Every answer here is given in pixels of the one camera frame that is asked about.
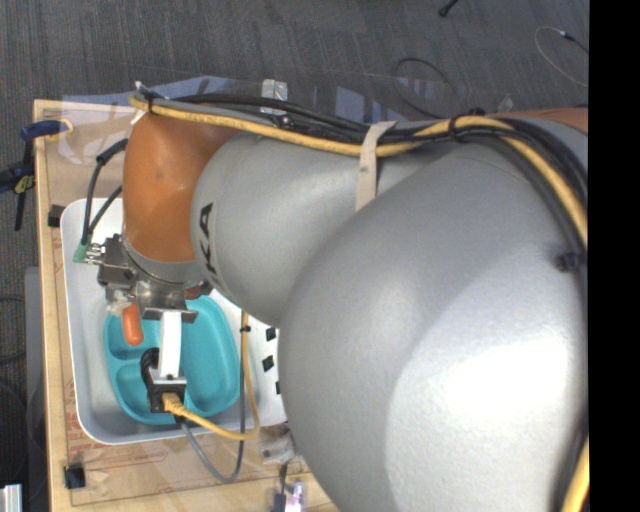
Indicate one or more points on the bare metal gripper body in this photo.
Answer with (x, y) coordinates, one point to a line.
(119, 270)

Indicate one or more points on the white plastic tray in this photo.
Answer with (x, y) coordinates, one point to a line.
(87, 350)

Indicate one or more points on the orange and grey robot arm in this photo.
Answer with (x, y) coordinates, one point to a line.
(410, 280)

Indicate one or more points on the blue divided plate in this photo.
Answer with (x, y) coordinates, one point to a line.
(210, 360)

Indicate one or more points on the pale wood board red print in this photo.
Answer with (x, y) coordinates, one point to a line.
(52, 300)

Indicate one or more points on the orange sausage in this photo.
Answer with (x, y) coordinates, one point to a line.
(132, 327)

